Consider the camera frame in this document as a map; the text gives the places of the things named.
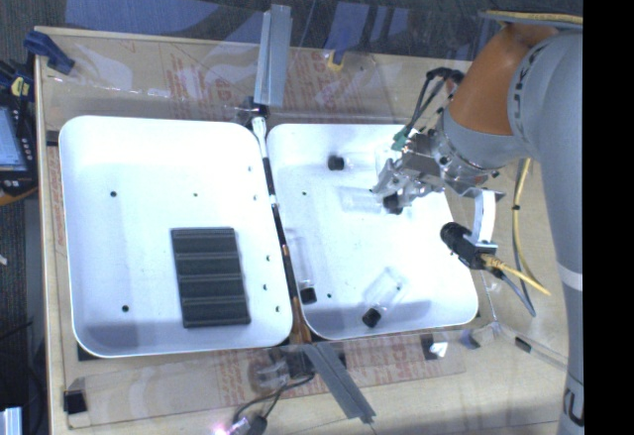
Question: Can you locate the black block with thin wires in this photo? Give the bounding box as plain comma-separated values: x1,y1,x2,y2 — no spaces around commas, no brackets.
238,97,269,125
283,348,316,381

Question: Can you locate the thin black and white rod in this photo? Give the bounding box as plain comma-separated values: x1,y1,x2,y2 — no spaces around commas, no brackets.
251,115,313,346

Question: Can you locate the black ribbed rectangular pad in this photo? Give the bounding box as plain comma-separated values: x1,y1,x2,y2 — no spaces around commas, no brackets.
169,226,253,330

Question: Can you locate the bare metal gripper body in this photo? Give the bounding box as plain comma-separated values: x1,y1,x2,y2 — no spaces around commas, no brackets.
402,130,477,187

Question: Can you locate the clear plastic bottle black cap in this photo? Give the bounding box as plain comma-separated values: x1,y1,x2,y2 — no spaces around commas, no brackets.
327,151,379,172
286,230,319,305
361,267,408,330
339,184,405,216

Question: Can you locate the white plastic tray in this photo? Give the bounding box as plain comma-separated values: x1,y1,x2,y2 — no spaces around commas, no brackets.
264,122,480,342
57,114,295,359

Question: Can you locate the brown cardboard board red print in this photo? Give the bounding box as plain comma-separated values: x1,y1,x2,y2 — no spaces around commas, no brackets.
42,39,477,428

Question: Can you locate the black cylinder on white bracket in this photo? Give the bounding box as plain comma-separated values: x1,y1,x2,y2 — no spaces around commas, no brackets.
439,188,507,272

